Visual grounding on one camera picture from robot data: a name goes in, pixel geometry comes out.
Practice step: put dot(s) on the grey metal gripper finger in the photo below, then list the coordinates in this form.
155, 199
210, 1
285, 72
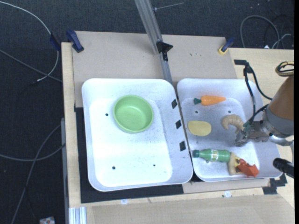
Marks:
241, 133
240, 142

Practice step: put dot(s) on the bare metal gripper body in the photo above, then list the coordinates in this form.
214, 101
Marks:
258, 132

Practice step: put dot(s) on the beige croissant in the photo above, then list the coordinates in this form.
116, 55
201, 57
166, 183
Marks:
232, 121

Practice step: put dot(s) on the white plastic tray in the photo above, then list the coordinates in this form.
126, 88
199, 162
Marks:
130, 153
219, 143

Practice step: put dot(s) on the red and beige pizza slice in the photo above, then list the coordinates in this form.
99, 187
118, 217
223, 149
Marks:
245, 168

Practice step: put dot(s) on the green bottle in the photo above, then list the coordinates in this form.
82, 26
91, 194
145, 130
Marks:
213, 156

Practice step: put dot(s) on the yellow oval biscuit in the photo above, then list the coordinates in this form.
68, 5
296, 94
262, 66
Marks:
199, 128

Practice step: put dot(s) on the orange carrot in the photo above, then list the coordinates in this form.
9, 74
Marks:
211, 100

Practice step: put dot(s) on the green bowl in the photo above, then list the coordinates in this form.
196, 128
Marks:
133, 114

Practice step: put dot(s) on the brown cardboard board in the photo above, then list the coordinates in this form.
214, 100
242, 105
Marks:
121, 57

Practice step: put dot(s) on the black cylinder on white bracket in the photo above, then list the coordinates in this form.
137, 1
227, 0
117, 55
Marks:
283, 165

